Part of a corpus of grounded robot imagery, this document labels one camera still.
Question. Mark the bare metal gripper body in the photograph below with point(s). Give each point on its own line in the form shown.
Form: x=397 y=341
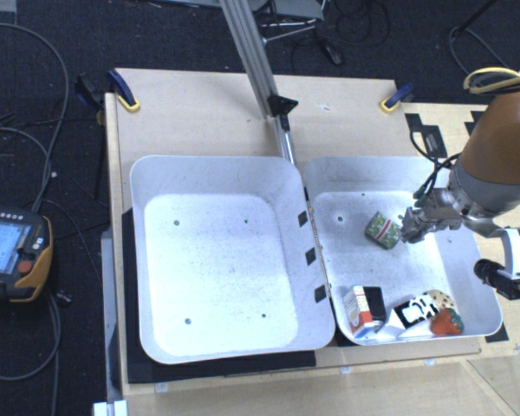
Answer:
x=437 y=215

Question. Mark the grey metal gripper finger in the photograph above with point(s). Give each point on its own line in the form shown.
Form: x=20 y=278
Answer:
x=414 y=237
x=405 y=225

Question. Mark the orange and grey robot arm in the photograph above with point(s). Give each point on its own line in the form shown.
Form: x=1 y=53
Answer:
x=496 y=145

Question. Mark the green and white carton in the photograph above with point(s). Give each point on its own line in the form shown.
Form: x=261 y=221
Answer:
x=381 y=230

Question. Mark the white plastic tray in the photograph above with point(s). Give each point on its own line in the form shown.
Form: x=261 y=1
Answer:
x=394 y=271
x=221 y=267

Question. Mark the beige dotted biscuit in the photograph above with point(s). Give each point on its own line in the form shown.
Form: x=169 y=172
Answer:
x=443 y=298

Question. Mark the black and white carton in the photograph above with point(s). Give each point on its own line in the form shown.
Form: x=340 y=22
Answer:
x=416 y=312

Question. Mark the black box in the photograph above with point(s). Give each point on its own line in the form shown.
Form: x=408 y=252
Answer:
x=375 y=301

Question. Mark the red strawberry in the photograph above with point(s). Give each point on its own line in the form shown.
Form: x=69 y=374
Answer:
x=446 y=322

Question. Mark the orange and white carton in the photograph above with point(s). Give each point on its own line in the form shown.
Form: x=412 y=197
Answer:
x=357 y=310

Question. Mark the pale wood board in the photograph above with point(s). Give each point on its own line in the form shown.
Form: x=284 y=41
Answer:
x=199 y=115

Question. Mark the black cylinder on white bracket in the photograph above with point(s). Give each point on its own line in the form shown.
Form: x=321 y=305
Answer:
x=498 y=277

